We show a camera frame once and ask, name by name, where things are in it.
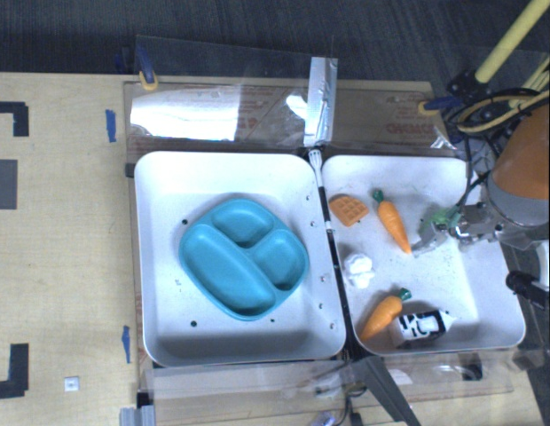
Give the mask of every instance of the metal bracket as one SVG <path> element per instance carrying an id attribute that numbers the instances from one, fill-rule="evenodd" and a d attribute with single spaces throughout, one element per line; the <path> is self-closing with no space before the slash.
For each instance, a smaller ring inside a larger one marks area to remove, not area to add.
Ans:
<path id="1" fill-rule="evenodd" d="M 467 105 L 484 99 L 490 94 L 488 85 L 478 82 L 474 70 L 462 71 L 448 83 L 446 90 L 454 97 L 462 99 Z"/>
<path id="2" fill-rule="evenodd" d="M 120 426 L 155 426 L 154 406 L 124 407 L 119 413 Z"/>
<path id="3" fill-rule="evenodd" d="M 307 118 L 304 146 L 330 141 L 334 124 L 334 106 L 338 77 L 338 60 L 313 57 L 310 61 Z"/>
<path id="4" fill-rule="evenodd" d="M 538 283 L 535 276 L 514 270 L 506 276 L 506 285 L 541 311 L 548 306 L 549 287 Z"/>

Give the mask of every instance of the blue plate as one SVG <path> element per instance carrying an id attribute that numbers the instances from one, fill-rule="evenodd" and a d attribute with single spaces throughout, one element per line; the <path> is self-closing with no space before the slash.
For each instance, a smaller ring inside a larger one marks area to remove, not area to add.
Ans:
<path id="1" fill-rule="evenodd" d="M 210 210 L 186 231 L 178 254 L 200 291 L 238 320 L 272 312 L 309 270 L 301 241 L 249 199 L 232 199 Z"/>

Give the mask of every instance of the orange carrot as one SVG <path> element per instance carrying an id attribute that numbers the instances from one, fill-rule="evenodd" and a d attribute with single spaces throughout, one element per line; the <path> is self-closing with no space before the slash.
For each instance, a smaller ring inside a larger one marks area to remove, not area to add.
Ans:
<path id="1" fill-rule="evenodd" d="M 407 254 L 411 254 L 411 245 L 407 239 L 405 226 L 403 225 L 403 220 L 401 219 L 396 206 L 393 202 L 383 200 L 383 192 L 380 189 L 373 193 L 373 198 L 379 203 L 378 217 L 380 217 L 380 221 L 383 226 L 394 238 L 399 247 Z"/>
<path id="2" fill-rule="evenodd" d="M 360 335 L 362 341 L 374 337 L 389 325 L 401 313 L 401 303 L 409 298 L 411 298 L 411 292 L 402 288 L 396 296 L 386 296 L 381 300 L 364 325 L 364 330 Z"/>

